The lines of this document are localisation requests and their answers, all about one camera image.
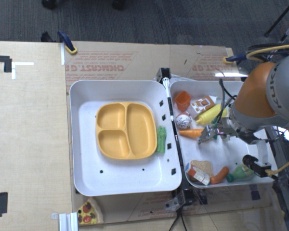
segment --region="red cup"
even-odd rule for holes
[[[181,91],[174,100],[181,111],[185,111],[191,104],[191,96],[186,91]]]

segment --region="dark floor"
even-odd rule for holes
[[[113,0],[56,0],[53,10],[41,1],[0,0],[0,40],[40,42],[47,31],[58,41],[62,30],[75,41],[216,45],[236,55],[253,45],[277,43],[289,29],[288,10],[264,36],[289,0],[126,0],[120,11]],[[239,68],[247,74],[255,65],[244,61]],[[276,156],[280,166],[289,160],[289,152]],[[289,175],[285,179],[277,190],[289,196]],[[287,210],[289,198],[281,202]],[[286,218],[289,230],[289,213]]]

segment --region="toy pizza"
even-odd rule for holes
[[[79,226],[103,224],[103,213],[98,203],[90,197],[77,211]]]

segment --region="toy hot dog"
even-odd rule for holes
[[[229,173],[229,168],[227,166],[224,166],[217,175],[210,177],[210,184],[220,183],[226,177],[228,173]]]

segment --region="black caster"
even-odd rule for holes
[[[47,9],[54,9],[56,6],[56,0],[42,0],[42,4]]]
[[[123,10],[125,0],[113,0],[112,7],[116,10]]]

